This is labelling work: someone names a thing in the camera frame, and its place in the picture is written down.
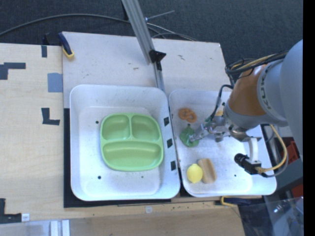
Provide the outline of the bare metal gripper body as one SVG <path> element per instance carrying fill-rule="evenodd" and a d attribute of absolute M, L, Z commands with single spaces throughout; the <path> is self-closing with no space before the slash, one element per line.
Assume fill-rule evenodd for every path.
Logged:
<path fill-rule="evenodd" d="M 214 116 L 210 121 L 208 131 L 210 134 L 215 134 L 217 132 L 225 132 L 224 137 L 230 136 L 235 139 L 246 138 L 246 130 L 232 124 L 229 119 L 225 119 L 222 116 Z"/>

